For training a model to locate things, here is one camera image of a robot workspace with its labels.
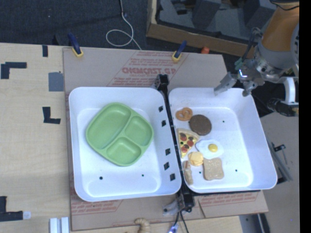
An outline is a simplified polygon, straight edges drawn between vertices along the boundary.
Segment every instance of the green plate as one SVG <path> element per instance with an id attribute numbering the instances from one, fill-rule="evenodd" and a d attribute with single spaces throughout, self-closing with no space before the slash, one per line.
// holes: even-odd
<path id="1" fill-rule="evenodd" d="M 154 137 L 151 124 L 122 103 L 110 103 L 90 122 L 86 140 L 101 156 L 119 166 L 134 164 Z"/>

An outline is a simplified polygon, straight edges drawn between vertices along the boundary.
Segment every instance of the brown patty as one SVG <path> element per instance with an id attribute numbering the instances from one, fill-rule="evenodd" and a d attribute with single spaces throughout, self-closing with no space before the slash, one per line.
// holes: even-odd
<path id="1" fill-rule="evenodd" d="M 207 135 L 212 130 L 210 120 L 204 115 L 194 115 L 189 121 L 190 128 L 198 135 Z"/>

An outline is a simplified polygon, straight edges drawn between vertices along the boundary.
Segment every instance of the plastic tray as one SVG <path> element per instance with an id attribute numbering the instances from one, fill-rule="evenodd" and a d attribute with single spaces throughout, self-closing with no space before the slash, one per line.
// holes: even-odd
<path id="1" fill-rule="evenodd" d="M 119 166 L 134 164 L 154 137 L 150 123 L 121 103 L 106 105 L 86 129 L 86 140 L 101 156 Z"/>
<path id="2" fill-rule="evenodd" d="M 201 136 L 200 140 L 214 142 L 223 150 L 221 155 L 215 157 L 222 160 L 224 177 L 207 181 L 203 177 L 203 166 L 191 166 L 193 185 L 188 187 L 192 191 L 217 193 L 275 186 L 276 170 L 251 96 L 243 97 L 239 88 L 229 89 L 217 96 L 213 88 L 176 88 L 170 92 L 169 100 L 176 135 L 178 128 L 190 130 L 188 121 L 175 118 L 178 110 L 189 107 L 193 115 L 202 114 L 211 121 L 211 132 Z"/>
<path id="3" fill-rule="evenodd" d="M 130 166 L 99 155 L 86 140 L 91 120 L 111 103 L 121 103 L 148 121 L 154 137 Z M 69 95 L 74 187 L 86 201 L 119 200 L 176 193 L 181 186 L 177 156 L 163 96 L 152 88 L 79 87 Z"/>

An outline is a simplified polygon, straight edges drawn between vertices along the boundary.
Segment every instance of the blue clamp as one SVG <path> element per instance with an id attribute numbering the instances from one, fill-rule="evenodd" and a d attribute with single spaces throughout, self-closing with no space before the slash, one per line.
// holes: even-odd
<path id="1" fill-rule="evenodd" d="M 174 62 L 178 62 L 179 61 L 179 59 L 181 57 L 181 52 L 185 49 L 186 45 L 187 45 L 187 41 L 183 41 L 181 43 L 181 45 L 179 46 L 179 48 L 173 53 L 172 60 Z"/>
<path id="2" fill-rule="evenodd" d="M 69 41 L 71 42 L 72 45 L 72 51 L 73 53 L 78 57 L 82 57 L 83 56 L 83 52 L 80 49 L 80 45 L 76 39 L 76 37 L 72 34 L 72 33 L 68 33 L 67 34 Z"/>

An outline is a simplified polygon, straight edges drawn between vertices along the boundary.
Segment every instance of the white cable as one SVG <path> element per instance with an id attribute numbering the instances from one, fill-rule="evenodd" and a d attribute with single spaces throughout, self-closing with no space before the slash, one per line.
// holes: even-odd
<path id="1" fill-rule="evenodd" d="M 133 27 L 132 25 L 125 19 L 124 17 L 124 14 L 123 14 L 123 4 L 122 4 L 122 0 L 120 0 L 120 4 L 121 4 L 121 15 L 122 15 L 122 19 L 130 26 L 131 28 L 131 31 L 132 31 L 132 35 L 129 35 L 127 32 L 125 31 L 122 31 L 122 30 L 119 30 L 119 29 L 112 29 L 110 31 L 107 32 L 106 34 L 106 40 L 109 44 L 111 44 L 112 46 L 115 46 L 115 47 L 124 47 L 124 46 L 127 46 L 128 44 L 130 44 L 132 41 L 135 42 L 135 44 L 138 46 L 138 48 L 141 50 L 141 47 L 140 45 L 136 42 L 136 40 L 134 39 L 134 30 L 133 30 Z M 125 43 L 125 44 L 121 44 L 121 45 L 117 45 L 117 44 L 114 44 L 112 43 L 111 41 L 108 40 L 108 35 L 111 33 L 111 32 L 121 32 L 125 35 L 127 35 L 128 37 L 130 37 L 130 40 Z"/>

